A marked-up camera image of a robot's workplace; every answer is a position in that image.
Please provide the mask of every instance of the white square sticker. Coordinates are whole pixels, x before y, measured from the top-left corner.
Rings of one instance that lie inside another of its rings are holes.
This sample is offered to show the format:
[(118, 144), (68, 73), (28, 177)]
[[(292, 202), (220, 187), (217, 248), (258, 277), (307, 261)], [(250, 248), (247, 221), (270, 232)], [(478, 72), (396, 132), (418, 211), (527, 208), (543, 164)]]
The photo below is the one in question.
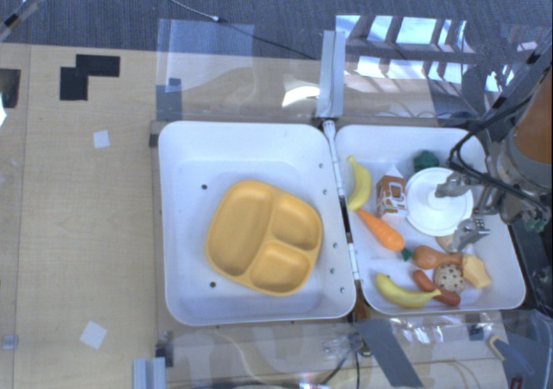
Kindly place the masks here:
[(99, 324), (90, 321), (80, 336), (80, 340), (87, 346), (98, 350), (102, 345), (102, 341), (104, 341), (106, 333), (106, 328), (102, 328)]
[(110, 145), (110, 135), (107, 131), (94, 132), (94, 148), (107, 148)]

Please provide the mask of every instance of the banana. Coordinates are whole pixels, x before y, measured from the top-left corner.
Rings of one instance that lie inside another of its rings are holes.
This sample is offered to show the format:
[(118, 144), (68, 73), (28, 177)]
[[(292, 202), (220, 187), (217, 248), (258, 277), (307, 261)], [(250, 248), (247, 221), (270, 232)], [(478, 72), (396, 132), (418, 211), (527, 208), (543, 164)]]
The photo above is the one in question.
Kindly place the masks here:
[(353, 166), (353, 177), (355, 178), (355, 187), (347, 199), (347, 208), (350, 211), (357, 211), (369, 200), (371, 195), (371, 173), (367, 168), (358, 164), (353, 156), (349, 156), (347, 161)]
[(389, 277), (378, 273), (376, 277), (377, 288), (384, 298), (392, 303), (403, 306), (404, 308), (421, 308), (432, 297), (441, 294), (439, 289), (434, 289), (431, 292), (422, 292), (419, 290), (406, 290), (397, 286)]

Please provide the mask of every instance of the yellow compartment tray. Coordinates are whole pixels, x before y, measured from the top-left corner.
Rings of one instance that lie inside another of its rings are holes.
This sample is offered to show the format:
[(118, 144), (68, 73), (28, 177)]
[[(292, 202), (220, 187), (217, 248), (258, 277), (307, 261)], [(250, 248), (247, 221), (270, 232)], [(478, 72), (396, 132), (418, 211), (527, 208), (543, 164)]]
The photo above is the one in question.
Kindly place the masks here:
[(321, 240), (321, 217), (308, 203), (268, 183), (244, 180), (220, 201), (205, 251), (224, 277), (283, 297), (305, 284)]

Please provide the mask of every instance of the toy carrot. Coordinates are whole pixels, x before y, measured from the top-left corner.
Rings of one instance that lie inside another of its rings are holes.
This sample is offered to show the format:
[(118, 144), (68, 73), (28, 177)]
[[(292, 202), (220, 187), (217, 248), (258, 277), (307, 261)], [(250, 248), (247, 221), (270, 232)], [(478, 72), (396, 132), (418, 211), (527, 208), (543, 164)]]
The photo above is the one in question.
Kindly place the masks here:
[(363, 209), (357, 210), (357, 215), (372, 232), (380, 244), (391, 251), (401, 251), (404, 248), (404, 238), (393, 227), (378, 217), (367, 213)]

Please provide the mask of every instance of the brown and white carton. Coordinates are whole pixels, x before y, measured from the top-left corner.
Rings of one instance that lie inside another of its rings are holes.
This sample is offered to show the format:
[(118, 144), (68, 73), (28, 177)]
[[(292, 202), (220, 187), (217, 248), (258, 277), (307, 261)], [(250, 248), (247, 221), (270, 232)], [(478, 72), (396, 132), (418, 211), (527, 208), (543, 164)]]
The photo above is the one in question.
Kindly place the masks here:
[(392, 225), (407, 217), (405, 179), (395, 166), (391, 166), (377, 183), (377, 215)]

